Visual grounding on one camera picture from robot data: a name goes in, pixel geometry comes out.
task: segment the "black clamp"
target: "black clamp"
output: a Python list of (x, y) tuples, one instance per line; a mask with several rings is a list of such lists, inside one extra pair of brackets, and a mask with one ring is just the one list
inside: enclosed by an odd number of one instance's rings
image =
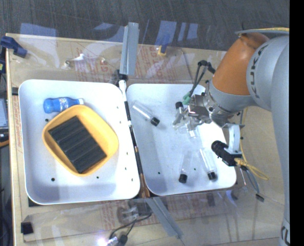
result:
[(9, 36), (3, 36), (0, 45), (2, 46), (2, 52), (0, 53), (0, 80), (2, 77), (2, 74), (6, 73), (6, 48), (13, 49), (14, 55), (17, 55), (19, 57), (25, 58), (27, 54), (27, 50), (24, 49), (16, 40)]

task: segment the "blue cylinder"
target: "blue cylinder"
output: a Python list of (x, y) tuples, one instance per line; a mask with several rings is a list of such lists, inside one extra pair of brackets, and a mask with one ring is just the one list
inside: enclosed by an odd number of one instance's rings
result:
[(47, 98), (44, 101), (45, 113), (62, 112), (67, 108), (74, 105), (83, 105), (84, 100), (82, 98), (72, 99), (69, 97)]

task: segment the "yellow cable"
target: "yellow cable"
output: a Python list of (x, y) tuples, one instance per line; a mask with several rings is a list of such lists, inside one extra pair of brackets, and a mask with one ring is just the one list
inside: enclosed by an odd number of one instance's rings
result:
[[(243, 117), (242, 117), (242, 124), (244, 124), (245, 122), (245, 118), (246, 118), (246, 113), (247, 113), (248, 108), (245, 108), (245, 110), (243, 111)], [(259, 170), (257, 167), (252, 166), (248, 163), (244, 150), (243, 150), (243, 145), (242, 145), (242, 138), (239, 141), (239, 146), (240, 146), (240, 150), (242, 152), (242, 158), (235, 158), (235, 161), (238, 165), (240, 166), (244, 166), (247, 167), (255, 176), (264, 179), (264, 180), (269, 180), (269, 177), (263, 173), (261, 170)]]

